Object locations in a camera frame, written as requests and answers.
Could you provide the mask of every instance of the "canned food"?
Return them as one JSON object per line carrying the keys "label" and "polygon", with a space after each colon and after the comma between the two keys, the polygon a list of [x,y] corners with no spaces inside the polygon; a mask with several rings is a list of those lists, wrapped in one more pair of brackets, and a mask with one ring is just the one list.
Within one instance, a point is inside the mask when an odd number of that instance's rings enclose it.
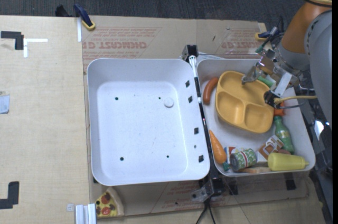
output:
{"label": "canned food", "polygon": [[239,171],[246,167],[253,166],[257,163],[256,154],[253,149],[245,149],[243,151],[230,155],[230,164],[233,171]]}

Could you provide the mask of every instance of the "yellow divided plate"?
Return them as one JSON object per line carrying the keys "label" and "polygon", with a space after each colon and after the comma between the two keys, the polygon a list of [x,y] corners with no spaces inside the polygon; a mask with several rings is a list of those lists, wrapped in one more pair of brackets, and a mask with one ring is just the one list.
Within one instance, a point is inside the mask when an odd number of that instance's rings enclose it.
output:
{"label": "yellow divided plate", "polygon": [[256,80],[242,85],[243,73],[226,71],[219,78],[216,90],[218,116],[230,125],[254,133],[271,128],[274,108],[264,102],[269,87]]}

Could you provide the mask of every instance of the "toy pizza slice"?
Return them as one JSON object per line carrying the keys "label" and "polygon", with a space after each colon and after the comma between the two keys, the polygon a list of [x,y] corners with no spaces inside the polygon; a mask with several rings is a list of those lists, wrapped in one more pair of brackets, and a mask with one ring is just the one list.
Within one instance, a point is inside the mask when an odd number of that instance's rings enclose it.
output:
{"label": "toy pizza slice", "polygon": [[98,219],[124,216],[122,201],[111,186],[95,201],[95,206]]}

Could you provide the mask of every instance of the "orange carrot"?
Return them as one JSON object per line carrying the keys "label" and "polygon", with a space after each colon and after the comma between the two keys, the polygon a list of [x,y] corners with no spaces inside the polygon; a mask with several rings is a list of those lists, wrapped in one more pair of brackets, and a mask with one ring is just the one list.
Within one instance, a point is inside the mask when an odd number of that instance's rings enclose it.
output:
{"label": "orange carrot", "polygon": [[213,157],[218,164],[223,164],[227,160],[227,154],[222,147],[222,144],[215,137],[214,133],[209,130],[210,141],[213,151]]}

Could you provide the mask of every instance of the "wooden table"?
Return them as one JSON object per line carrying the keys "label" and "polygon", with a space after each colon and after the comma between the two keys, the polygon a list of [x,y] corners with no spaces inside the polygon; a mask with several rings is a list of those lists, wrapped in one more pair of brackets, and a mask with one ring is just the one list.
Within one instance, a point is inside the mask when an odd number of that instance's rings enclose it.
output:
{"label": "wooden table", "polygon": [[[74,223],[67,205],[90,202],[78,19],[0,16],[0,30],[48,40],[29,42],[24,58],[14,40],[0,39],[0,95],[10,96],[8,114],[0,115],[0,199],[7,198],[10,182],[20,183],[18,204],[0,210],[0,223]],[[314,184],[305,180],[307,197],[213,208],[215,221],[325,223]],[[157,213],[104,223],[195,223],[200,213]],[[211,223],[208,212],[201,223]]]}

